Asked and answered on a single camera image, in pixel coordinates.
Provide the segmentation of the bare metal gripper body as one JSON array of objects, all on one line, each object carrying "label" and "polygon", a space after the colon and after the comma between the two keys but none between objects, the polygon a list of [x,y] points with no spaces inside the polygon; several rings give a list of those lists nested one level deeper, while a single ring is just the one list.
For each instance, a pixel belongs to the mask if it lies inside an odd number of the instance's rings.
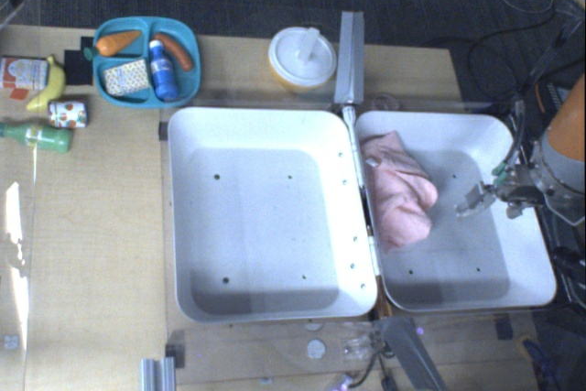
[{"label": "bare metal gripper body", "polygon": [[585,167],[583,163],[553,170],[546,163],[501,163],[493,171],[496,196],[526,207],[546,207],[569,225],[585,222]]}]

